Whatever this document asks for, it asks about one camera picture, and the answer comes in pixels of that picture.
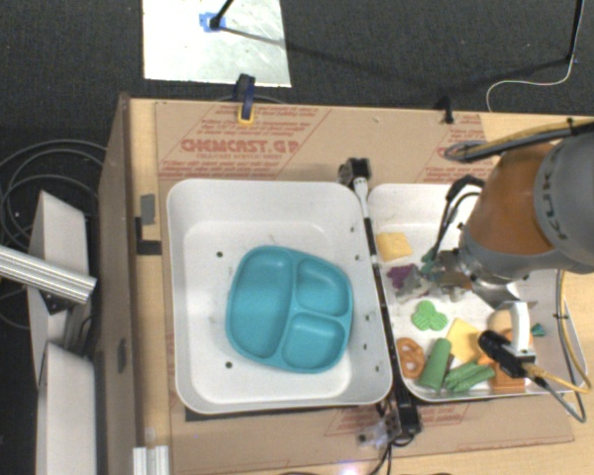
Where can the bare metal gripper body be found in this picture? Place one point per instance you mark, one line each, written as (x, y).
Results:
(455, 279)

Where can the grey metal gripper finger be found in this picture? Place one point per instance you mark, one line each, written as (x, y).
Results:
(422, 272)
(410, 291)

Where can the purple grapes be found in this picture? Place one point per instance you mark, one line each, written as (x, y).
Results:
(400, 272)

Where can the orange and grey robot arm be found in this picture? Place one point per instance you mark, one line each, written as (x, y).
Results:
(515, 201)

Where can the white plastic tray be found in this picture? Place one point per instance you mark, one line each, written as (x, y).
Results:
(401, 314)
(208, 285)

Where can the green lettuce leaf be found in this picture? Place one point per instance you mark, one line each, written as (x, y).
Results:
(428, 315)

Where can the yellow square cracker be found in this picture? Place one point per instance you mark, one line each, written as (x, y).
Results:
(393, 245)

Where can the thin black and white rod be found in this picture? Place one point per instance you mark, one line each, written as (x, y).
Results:
(376, 265)

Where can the beige doughnut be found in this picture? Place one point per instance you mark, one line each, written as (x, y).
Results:
(497, 322)

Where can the yellow cheese slice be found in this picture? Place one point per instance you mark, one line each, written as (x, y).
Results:
(463, 339)

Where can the brown pretzel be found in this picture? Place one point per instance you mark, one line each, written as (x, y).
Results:
(410, 359)

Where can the green cylinder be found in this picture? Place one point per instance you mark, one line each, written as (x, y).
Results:
(434, 364)

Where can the small green piece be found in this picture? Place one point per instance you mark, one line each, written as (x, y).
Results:
(538, 330)

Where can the green bean pods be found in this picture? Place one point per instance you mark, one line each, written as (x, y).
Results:
(467, 376)

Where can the orange block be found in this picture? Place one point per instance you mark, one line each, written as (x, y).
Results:
(505, 381)

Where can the blue divided plate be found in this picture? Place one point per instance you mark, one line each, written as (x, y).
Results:
(267, 305)

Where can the brown cardboard board red print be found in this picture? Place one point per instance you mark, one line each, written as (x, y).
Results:
(277, 141)

